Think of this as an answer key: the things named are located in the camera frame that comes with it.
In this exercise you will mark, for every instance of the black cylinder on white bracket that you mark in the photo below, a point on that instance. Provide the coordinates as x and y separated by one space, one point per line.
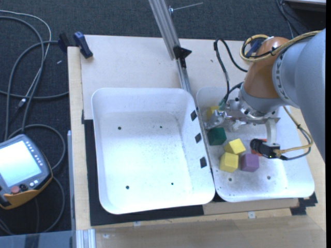
263 147

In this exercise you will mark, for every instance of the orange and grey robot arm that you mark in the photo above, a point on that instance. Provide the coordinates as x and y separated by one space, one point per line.
297 68

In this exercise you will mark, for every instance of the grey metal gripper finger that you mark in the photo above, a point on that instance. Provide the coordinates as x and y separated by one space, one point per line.
210 125
218 117

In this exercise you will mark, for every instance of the green cube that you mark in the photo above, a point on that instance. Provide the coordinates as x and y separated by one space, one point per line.
216 136

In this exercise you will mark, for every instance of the white plastic tray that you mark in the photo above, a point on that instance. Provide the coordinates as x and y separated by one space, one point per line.
144 151
258 185

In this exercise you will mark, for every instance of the yellow cube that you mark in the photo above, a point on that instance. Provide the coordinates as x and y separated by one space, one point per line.
211 110
235 146
228 162

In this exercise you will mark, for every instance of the purple cube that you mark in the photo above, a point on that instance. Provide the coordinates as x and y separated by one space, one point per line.
249 162

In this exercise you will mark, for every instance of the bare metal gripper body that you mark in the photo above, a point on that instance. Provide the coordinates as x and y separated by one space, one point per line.
243 115

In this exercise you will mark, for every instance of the pale wood board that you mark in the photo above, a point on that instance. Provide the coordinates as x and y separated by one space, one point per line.
129 63

